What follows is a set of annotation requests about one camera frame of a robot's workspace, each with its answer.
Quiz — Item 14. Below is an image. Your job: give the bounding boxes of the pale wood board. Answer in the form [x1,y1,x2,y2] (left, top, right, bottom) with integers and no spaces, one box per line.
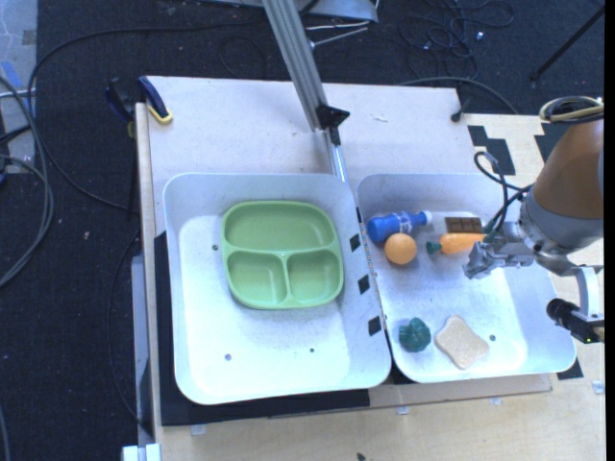
[135,75,554,410]

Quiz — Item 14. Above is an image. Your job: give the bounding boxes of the orange ball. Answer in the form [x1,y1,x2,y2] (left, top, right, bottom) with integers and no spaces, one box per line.
[383,231,418,266]

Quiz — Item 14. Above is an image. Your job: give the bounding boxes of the black cylinder on white bracket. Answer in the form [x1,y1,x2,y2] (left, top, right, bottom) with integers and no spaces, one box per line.
[546,264,605,345]

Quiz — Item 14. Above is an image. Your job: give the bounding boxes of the orange carrot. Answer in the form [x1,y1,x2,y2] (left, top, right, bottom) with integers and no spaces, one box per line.
[426,231,487,257]

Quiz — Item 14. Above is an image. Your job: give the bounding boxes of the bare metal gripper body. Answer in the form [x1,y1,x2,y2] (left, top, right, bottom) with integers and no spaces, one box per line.
[475,220,538,271]

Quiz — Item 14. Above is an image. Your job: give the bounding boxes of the beige bread slice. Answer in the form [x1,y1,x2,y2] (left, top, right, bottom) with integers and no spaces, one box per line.
[434,314,490,371]

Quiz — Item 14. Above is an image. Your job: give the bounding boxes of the thin black and white rod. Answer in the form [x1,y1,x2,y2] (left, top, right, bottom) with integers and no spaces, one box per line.
[329,142,389,340]

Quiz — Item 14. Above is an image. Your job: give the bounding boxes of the brown chocolate bar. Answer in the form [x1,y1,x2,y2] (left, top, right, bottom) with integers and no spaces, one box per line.
[444,216,483,235]

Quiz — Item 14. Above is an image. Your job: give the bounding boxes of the green broccoli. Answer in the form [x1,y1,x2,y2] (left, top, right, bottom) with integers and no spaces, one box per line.
[398,317,432,353]

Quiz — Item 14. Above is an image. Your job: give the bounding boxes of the white plastic tray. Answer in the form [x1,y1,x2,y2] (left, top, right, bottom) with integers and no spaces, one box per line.
[356,173,578,384]
[161,171,393,406]

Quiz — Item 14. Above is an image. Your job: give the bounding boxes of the green divided plate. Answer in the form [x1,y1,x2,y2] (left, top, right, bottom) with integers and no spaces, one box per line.
[220,201,345,310]

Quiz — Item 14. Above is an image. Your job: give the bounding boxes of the blue and white bottle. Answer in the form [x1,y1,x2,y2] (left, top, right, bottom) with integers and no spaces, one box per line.
[367,209,433,245]

